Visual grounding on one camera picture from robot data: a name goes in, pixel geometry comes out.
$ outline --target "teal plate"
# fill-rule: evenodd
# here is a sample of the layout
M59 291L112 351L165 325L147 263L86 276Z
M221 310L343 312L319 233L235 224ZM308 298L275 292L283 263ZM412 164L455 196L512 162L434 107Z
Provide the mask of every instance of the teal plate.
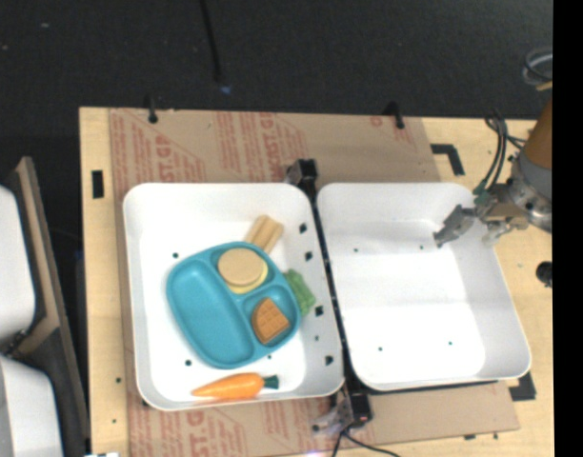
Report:
M228 288L217 261L231 248L249 248L264 259L269 269L264 283L245 294ZM216 368L239 368L274 352L300 325L300 308L285 277L266 252L246 242L209 248L182 260L167 279L167 298L188 342ZM271 298L290 321L290 327L266 345L251 326L253 310L265 298Z

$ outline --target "beige toy food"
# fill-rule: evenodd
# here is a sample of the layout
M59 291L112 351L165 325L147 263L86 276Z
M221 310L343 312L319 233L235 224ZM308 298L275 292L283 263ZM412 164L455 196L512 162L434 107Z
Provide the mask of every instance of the beige toy food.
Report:
M283 225L268 215L259 216L247 236L245 242L254 244L267 253L270 253L276 242L283 234Z
M271 298L265 298L255 307L251 325L258 340L262 344L267 344L289 328L290 321Z
M264 259L249 248L231 248L217 263L219 271L231 291L244 294L260 286L268 274Z

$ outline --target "cardboard sheet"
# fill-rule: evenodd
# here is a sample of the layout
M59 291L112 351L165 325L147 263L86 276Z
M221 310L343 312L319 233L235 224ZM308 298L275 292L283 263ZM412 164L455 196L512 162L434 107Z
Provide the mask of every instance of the cardboard sheet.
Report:
M261 457L329 450L311 421L329 398L162 412L134 383L121 201L146 182L279 182L296 159L311 158L319 185L438 181L420 119L398 129L391 117L227 111L110 111L131 456ZM517 429L503 383L377 395L374 419L356 437L367 444Z

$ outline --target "toy carrot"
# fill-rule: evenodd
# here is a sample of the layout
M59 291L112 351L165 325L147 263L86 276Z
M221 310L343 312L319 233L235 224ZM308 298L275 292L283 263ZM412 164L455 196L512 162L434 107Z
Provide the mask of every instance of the toy carrot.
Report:
M256 396L262 387L279 389L279 378L263 378L255 372L233 374L195 389L192 396L211 397L223 400L236 400Z

